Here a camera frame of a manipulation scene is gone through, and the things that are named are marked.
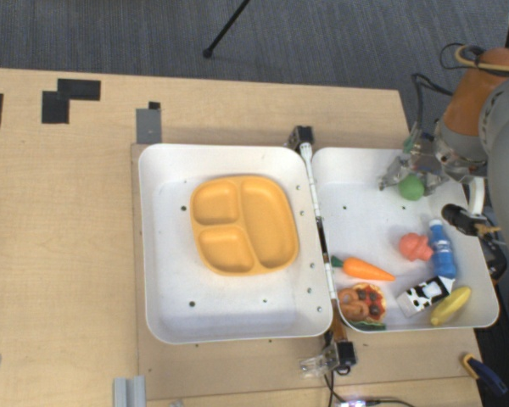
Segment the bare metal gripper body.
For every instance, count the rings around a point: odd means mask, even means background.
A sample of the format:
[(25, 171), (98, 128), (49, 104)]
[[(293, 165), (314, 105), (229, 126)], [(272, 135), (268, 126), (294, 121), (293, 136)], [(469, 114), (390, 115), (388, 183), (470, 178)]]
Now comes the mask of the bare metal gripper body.
[(486, 159), (470, 159), (439, 139), (405, 142), (404, 154), (410, 161), (410, 171), (421, 176), (428, 172), (445, 174), (449, 181), (461, 184), (467, 184), (474, 178), (487, 177)]

